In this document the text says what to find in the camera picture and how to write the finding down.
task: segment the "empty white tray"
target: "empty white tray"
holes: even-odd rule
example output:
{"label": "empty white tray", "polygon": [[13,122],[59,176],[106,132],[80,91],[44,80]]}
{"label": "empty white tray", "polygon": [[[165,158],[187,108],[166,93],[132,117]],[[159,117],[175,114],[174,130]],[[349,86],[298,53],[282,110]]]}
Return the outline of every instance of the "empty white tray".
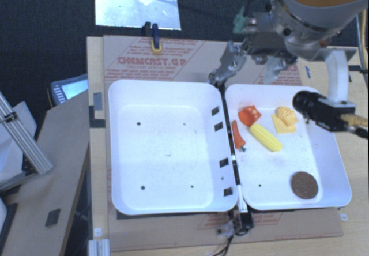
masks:
{"label": "empty white tray", "polygon": [[[292,99],[301,90],[317,92],[301,86],[232,85],[225,93],[229,119],[238,121],[239,133],[246,141],[245,152],[236,150],[243,197],[257,210],[340,207],[351,200],[351,188],[333,133],[314,121],[307,124],[298,112],[297,133],[276,133],[272,115],[279,106],[293,109]],[[250,105],[262,114],[257,123],[282,143],[279,152],[266,149],[239,121],[238,112]],[[301,199],[293,193],[291,177],[298,171],[308,172],[317,181],[315,198]]]}
{"label": "empty white tray", "polygon": [[125,214],[223,212],[237,201],[219,91],[119,80],[108,92],[112,200]]}

